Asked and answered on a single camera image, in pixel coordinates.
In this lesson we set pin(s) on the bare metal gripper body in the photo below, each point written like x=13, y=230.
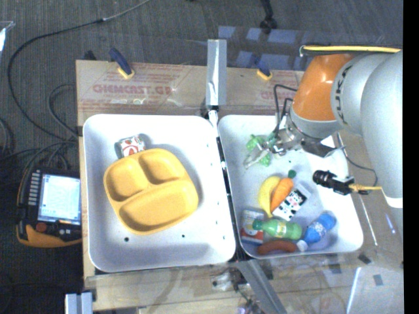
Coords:
x=294, y=140

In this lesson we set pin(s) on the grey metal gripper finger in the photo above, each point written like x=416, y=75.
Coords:
x=271, y=146
x=254, y=159

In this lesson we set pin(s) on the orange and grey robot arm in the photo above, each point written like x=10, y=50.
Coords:
x=376, y=110

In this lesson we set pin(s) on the yellow banana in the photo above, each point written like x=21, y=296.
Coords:
x=264, y=191

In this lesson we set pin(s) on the orange carrot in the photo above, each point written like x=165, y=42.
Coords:
x=281, y=190

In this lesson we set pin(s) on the black and white carton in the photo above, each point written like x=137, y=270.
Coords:
x=293, y=203

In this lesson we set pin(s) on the red and white carton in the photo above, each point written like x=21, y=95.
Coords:
x=250, y=221

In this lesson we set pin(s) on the green bottle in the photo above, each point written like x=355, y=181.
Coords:
x=283, y=229

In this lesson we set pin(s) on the red sausage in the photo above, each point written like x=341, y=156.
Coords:
x=276, y=247

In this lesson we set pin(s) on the blue bottle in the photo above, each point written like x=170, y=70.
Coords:
x=317, y=231

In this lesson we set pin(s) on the white plastic tray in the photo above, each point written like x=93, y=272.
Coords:
x=157, y=254
x=327, y=237

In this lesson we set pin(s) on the yellow divided plate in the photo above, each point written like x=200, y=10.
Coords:
x=154, y=191

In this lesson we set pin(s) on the white can with red print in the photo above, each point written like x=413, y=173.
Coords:
x=131, y=146

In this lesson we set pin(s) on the brown cardboard board red print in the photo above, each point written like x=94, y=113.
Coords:
x=147, y=88

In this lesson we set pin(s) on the black chair base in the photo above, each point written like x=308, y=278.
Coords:
x=265, y=6

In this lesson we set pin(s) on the black cylinder on white bracket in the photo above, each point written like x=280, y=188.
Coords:
x=327, y=178

